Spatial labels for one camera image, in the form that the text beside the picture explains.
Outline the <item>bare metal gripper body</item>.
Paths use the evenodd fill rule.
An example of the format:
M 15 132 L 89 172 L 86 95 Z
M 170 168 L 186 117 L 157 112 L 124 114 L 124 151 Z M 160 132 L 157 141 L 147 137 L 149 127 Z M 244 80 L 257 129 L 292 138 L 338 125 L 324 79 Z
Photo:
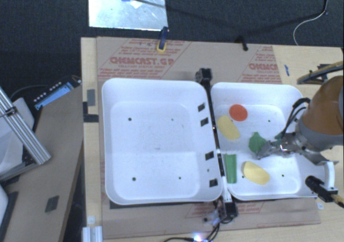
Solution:
M 276 136 L 277 149 L 283 154 L 314 152 L 315 147 L 310 144 L 306 138 L 298 132 L 279 133 Z

